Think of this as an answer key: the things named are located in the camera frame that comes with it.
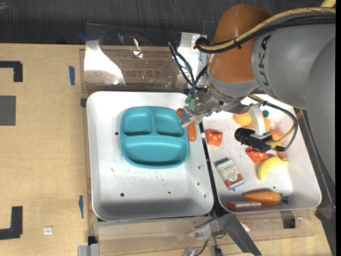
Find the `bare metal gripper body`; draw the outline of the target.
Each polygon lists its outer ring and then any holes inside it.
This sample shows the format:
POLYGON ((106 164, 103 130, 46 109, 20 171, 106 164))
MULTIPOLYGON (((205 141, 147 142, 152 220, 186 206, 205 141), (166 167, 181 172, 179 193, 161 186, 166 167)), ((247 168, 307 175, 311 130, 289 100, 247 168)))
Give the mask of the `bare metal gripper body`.
POLYGON ((214 112, 230 112, 243 114, 249 111, 250 105, 241 103, 242 98, 230 98, 213 89, 205 89, 196 93, 195 115, 211 115, 214 112))

